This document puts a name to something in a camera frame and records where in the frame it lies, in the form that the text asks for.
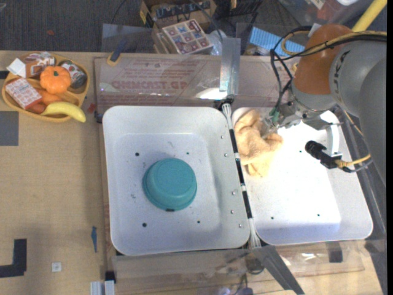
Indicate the white and brown carton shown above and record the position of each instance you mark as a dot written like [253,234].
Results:
[32,66]

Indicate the teal bowl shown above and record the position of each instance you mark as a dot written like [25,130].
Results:
[169,183]

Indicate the yellow cloth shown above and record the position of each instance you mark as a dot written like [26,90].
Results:
[250,143]

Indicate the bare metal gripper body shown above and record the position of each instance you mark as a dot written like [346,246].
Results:
[287,117]

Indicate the black cylinder on white bracket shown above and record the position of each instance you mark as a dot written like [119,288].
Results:
[319,152]

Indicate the brown cardboard box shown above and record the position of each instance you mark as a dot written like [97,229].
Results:
[181,6]

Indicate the yellow divided plate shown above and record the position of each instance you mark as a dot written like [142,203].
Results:
[75,98]

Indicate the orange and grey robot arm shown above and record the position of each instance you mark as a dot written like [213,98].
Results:
[350,72]

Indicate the orange pumpkin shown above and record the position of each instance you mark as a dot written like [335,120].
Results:
[55,79]

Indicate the yellow banana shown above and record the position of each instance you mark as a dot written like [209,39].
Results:
[66,108]

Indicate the noughts and crosses game box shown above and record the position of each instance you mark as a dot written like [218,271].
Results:
[187,37]

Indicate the small can with red print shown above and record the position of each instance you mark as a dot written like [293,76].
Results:
[75,74]

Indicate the red and white packet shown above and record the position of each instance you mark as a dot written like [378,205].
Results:
[23,93]

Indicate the white plastic tray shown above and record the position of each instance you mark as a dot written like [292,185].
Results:
[307,195]
[184,128]

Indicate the red sausage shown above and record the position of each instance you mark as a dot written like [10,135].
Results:
[37,107]

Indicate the orange carrot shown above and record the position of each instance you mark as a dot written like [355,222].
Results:
[50,97]

